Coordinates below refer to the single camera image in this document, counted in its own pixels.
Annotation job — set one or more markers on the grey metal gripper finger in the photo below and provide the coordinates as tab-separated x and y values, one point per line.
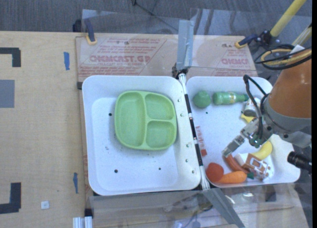
231	144
234	148

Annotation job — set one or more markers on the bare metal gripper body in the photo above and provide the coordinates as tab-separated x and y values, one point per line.
256	129

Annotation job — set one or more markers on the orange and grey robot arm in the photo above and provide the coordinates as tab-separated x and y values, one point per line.
292	91

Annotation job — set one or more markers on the yellow toy piece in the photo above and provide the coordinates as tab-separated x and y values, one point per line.
246	118

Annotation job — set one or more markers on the red sausage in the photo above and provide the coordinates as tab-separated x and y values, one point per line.
234	164

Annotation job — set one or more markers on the small white can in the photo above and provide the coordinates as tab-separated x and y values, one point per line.
249	109

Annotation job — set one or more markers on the white plastic tray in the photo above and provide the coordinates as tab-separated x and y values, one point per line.
218	128
104	148

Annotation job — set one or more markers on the yellow banana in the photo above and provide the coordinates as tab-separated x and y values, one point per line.
265	150

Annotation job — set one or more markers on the white and brown carton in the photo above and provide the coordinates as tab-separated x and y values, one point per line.
257	166

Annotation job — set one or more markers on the orange carrot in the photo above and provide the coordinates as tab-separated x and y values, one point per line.
234	177

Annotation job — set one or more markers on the red round toy fruit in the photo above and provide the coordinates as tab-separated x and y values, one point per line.
214	171

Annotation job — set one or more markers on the green plastic bottle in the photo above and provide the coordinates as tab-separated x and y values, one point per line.
224	98

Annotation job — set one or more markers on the thin black and white rod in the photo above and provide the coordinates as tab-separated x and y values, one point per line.
190	115

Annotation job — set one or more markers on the green round toy fruit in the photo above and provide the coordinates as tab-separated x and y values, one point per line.
201	99

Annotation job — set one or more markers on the green divided plate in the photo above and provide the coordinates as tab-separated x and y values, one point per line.
131	118

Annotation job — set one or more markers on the brown cardboard board red print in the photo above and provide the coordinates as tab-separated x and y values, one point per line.
119	59

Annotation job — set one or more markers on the small white square piece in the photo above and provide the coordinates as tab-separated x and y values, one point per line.
45	205

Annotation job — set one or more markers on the black cylinder on white bracket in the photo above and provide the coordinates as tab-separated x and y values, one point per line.
296	159

